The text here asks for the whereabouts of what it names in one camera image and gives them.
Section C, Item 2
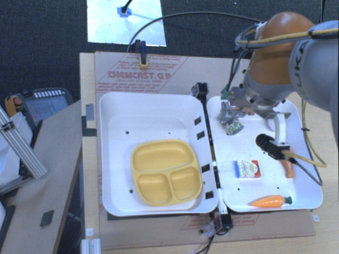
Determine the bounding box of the white blue red carton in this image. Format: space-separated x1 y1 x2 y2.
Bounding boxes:
233 159 263 179

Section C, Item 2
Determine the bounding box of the brown cardboard board red print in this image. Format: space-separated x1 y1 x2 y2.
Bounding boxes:
94 51 316 251

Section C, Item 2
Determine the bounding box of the green and white small can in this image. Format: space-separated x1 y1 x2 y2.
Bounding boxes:
225 119 245 136

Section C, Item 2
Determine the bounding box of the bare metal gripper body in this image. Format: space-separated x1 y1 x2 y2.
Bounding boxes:
226 86 280 119

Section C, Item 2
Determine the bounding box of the thin black and white rod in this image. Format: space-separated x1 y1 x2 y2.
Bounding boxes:
200 93 228 214

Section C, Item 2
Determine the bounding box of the orange toy carrot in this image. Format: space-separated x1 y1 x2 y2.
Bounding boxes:
250 195 293 208

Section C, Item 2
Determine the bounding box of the orange toy sausage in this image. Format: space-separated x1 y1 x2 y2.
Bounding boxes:
280 158 296 179

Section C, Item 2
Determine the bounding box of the white plastic tray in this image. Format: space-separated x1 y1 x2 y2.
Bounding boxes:
99 91 220 217
206 95 324 213

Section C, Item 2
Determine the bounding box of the black block with thin wires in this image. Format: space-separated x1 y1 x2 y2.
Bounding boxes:
191 81 209 98
213 212 234 232

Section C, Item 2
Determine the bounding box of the yellow divided plate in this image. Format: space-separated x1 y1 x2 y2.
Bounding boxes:
130 139 203 206

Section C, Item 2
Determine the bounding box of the black cylinder on white bracket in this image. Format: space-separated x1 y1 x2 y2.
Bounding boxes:
255 112 291 160

